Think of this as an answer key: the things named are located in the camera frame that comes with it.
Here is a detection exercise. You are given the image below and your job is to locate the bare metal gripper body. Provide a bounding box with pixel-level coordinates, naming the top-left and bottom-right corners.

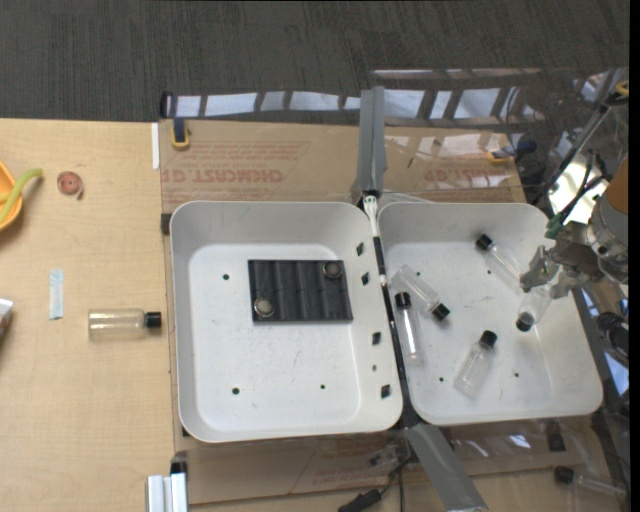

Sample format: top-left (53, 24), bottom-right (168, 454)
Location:
top-left (547, 219), bottom-right (630, 285)

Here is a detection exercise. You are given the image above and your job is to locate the clear plastic bottle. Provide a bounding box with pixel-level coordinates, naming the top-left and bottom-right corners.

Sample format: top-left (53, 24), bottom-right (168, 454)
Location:
top-left (88, 307), bottom-right (163, 343)
top-left (452, 329), bottom-right (499, 400)
top-left (389, 264), bottom-right (452, 322)
top-left (474, 233), bottom-right (527, 289)
top-left (515, 283), bottom-right (554, 333)
top-left (394, 291), bottom-right (425, 365)
top-left (553, 465), bottom-right (627, 497)

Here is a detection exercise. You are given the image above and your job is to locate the white plastic tray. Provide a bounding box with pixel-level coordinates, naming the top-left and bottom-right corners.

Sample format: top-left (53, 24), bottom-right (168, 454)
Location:
top-left (375, 200), bottom-right (605, 428)
top-left (168, 199), bottom-right (405, 445)

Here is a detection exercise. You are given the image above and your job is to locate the thin black and white rod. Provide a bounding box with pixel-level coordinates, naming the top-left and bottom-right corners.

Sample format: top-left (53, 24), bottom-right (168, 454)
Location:
top-left (363, 195), bottom-right (417, 427)

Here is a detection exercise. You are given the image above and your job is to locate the black ribbed rectangular plate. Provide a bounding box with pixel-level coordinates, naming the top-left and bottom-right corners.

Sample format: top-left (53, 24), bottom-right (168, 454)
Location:
top-left (247, 258), bottom-right (355, 324)

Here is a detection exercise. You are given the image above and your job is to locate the brown cardboard board, red print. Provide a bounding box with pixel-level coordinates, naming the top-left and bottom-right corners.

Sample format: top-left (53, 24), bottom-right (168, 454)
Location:
top-left (157, 116), bottom-right (617, 506)

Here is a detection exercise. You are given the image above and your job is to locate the pink round disc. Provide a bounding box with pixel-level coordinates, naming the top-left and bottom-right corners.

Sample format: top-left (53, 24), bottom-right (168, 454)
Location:
top-left (56, 170), bottom-right (85, 199)

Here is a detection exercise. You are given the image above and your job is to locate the pale blue paper packet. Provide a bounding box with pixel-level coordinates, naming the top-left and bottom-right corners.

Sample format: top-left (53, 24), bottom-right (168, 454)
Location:
top-left (48, 268), bottom-right (66, 321)

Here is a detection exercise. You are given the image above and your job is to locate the orange divided plate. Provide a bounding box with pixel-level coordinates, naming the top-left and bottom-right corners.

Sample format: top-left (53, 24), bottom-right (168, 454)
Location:
top-left (0, 159), bottom-right (25, 233)

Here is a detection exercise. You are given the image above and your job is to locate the black cylinder on white bracket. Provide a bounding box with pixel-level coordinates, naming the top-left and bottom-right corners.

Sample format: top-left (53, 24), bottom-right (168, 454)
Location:
top-left (595, 310), bottom-right (630, 354)

